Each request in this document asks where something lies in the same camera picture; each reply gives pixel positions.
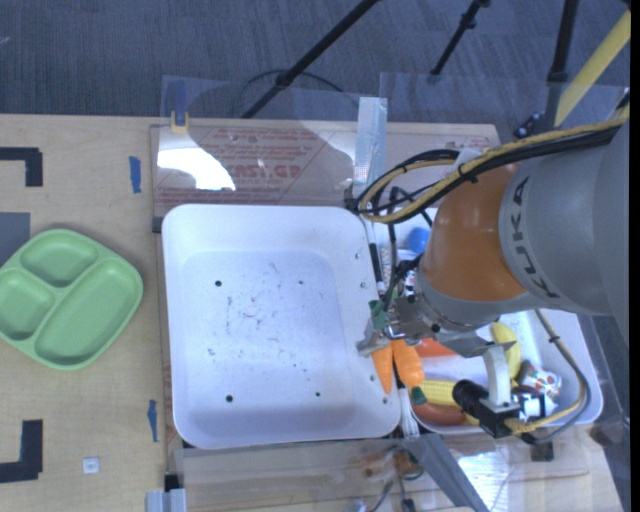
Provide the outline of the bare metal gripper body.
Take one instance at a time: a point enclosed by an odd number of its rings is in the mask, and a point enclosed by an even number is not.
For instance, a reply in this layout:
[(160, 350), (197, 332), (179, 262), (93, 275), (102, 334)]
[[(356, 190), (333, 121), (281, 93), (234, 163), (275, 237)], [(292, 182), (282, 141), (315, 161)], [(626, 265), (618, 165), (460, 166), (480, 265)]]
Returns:
[(434, 338), (441, 326), (429, 313), (428, 304), (420, 298), (397, 298), (389, 307), (383, 332), (391, 340), (404, 339), (413, 345)]

